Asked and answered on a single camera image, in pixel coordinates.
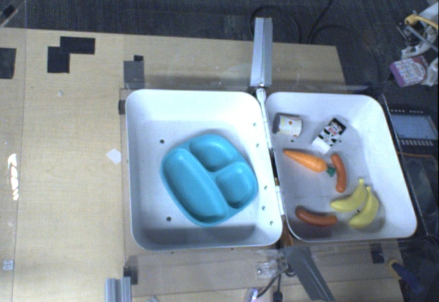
plastic food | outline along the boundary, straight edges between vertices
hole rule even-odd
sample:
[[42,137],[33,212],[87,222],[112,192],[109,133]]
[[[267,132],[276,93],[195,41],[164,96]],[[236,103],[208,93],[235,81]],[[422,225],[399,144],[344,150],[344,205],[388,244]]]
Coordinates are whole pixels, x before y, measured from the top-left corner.
[[280,133],[291,137],[299,137],[302,132],[302,120],[293,115],[277,113],[274,116],[272,131],[274,134]]
[[379,202],[377,197],[372,193],[370,186],[366,187],[366,191],[366,204],[364,205],[363,210],[349,220],[349,225],[356,229],[368,226],[375,219],[378,212]]
[[312,141],[311,145],[320,153],[326,154],[342,136],[346,126],[338,119],[333,118],[320,134]]
[[363,204],[366,199],[367,191],[364,187],[364,179],[359,179],[359,184],[355,191],[346,198],[333,200],[331,207],[336,211],[353,211]]
[[293,150],[283,150],[283,153],[297,163],[302,164],[315,172],[324,172],[325,170],[328,170],[328,165],[318,156]]
[[343,193],[346,190],[346,184],[348,182],[346,176],[346,169],[344,168],[344,164],[342,159],[337,153],[334,153],[331,156],[332,164],[334,164],[335,171],[337,172],[337,185],[335,189],[337,192]]
[[306,222],[307,224],[314,225],[316,227],[330,227],[337,224],[337,217],[331,215],[320,215],[308,212],[303,207],[296,208],[296,217]]

orange carrot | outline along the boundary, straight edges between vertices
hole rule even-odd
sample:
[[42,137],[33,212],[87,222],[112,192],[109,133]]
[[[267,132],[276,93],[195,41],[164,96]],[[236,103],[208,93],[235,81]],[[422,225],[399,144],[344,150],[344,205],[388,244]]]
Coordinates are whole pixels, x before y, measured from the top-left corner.
[[337,172],[337,185],[335,185],[335,189],[337,192],[344,192],[346,190],[346,185],[348,183],[346,169],[344,168],[344,164],[342,159],[337,153],[331,155],[332,164],[334,164],[335,171]]
[[324,172],[328,169],[328,165],[318,156],[293,150],[283,150],[283,153],[297,163],[302,164],[315,172]]
[[329,227],[337,224],[337,217],[333,214],[326,216],[316,213],[311,213],[303,207],[296,208],[296,217],[310,225],[317,227]]

cable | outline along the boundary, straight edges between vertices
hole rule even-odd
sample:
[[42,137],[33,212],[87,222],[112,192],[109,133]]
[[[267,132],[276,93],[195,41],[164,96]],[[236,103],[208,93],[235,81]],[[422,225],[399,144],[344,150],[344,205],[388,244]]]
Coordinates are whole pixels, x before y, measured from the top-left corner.
[[282,270],[282,271],[280,271],[280,272],[278,272],[271,280],[270,280],[270,282],[268,283],[268,285],[266,286],[266,287],[264,287],[264,289],[262,289],[262,291],[260,291],[260,292],[258,292],[258,296],[257,296],[257,298],[259,298],[259,297],[262,297],[271,287],[272,287],[272,285],[274,284],[274,282],[284,273],[284,272],[287,272],[288,270],[289,270],[290,268],[289,268],[289,266],[288,267],[286,267],[284,270]]
[[311,43],[311,39],[314,36],[314,30],[316,29],[317,24],[320,22],[320,20],[322,19],[322,17],[326,14],[326,12],[329,10],[329,8],[331,7],[333,0],[329,0],[328,4],[326,5],[326,7],[324,7],[324,9],[322,10],[322,12],[320,13],[320,15],[317,17],[316,21],[314,22],[314,24],[311,26],[311,29],[309,30],[309,34],[306,40],[306,43]]
[[250,33],[252,34],[252,36],[254,36],[254,23],[253,23],[254,19],[256,18],[258,13],[263,12],[264,10],[275,10],[281,14],[285,14],[288,17],[288,19],[293,23],[294,29],[296,30],[296,42],[297,43],[301,42],[300,28],[299,25],[297,24],[297,21],[293,18],[293,16],[290,13],[280,9],[276,5],[261,5],[260,7],[253,10],[253,13],[250,15],[250,22],[249,22]]
[[273,302],[282,302],[283,295],[281,292],[281,278],[282,274],[279,275],[278,281],[277,281],[277,291],[273,294]]
[[268,283],[268,285],[266,287],[264,287],[262,289],[262,291],[258,292],[257,298],[262,297],[272,287],[272,285],[274,284],[274,282],[277,279],[278,279],[278,291],[279,291],[281,289],[281,278],[280,278],[280,276],[282,274],[285,274],[288,277],[296,276],[296,272],[294,272],[294,270],[292,270],[292,268],[290,266],[286,267],[284,270],[282,270],[282,271],[278,272],[276,275],[274,275],[273,278]]
[[309,37],[309,43],[313,43],[314,39],[317,36],[317,34],[319,34],[321,31],[326,30],[326,29],[339,29],[339,30],[347,31],[349,33],[354,33],[355,37],[361,39],[363,44],[366,46],[366,48],[369,51],[370,55],[374,59],[374,62],[376,64],[377,68],[378,68],[378,71],[380,72],[380,70],[379,70],[379,62],[378,62],[377,56],[375,55],[373,50],[370,48],[368,43],[364,40],[364,38],[360,34],[358,34],[355,30],[349,29],[348,27],[344,27],[344,26],[341,26],[341,25],[333,25],[333,24],[321,26]]

screen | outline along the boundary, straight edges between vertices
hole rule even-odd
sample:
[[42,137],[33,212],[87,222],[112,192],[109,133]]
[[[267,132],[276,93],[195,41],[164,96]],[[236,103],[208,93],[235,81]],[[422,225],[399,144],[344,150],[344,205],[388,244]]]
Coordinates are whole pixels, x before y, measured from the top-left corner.
[[402,139],[437,140],[438,131],[426,115],[392,114],[396,134]]

black tape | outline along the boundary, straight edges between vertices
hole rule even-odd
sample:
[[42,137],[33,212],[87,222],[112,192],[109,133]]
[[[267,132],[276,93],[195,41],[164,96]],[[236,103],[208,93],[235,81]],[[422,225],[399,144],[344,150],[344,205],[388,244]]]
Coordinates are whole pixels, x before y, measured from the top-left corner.
[[0,48],[0,79],[12,79],[15,72],[15,48]]
[[47,48],[47,73],[70,73],[70,55],[60,47]]
[[119,100],[119,105],[118,105],[118,109],[119,109],[119,115],[125,115],[125,100]]
[[123,267],[123,277],[131,278],[131,285],[137,285],[139,282],[139,272],[134,267]]
[[5,9],[3,9],[3,15],[5,16],[5,18],[9,18],[11,15],[14,14],[15,12],[15,7],[13,5],[9,5],[8,7],[6,7]]
[[61,53],[95,54],[95,39],[61,36]]

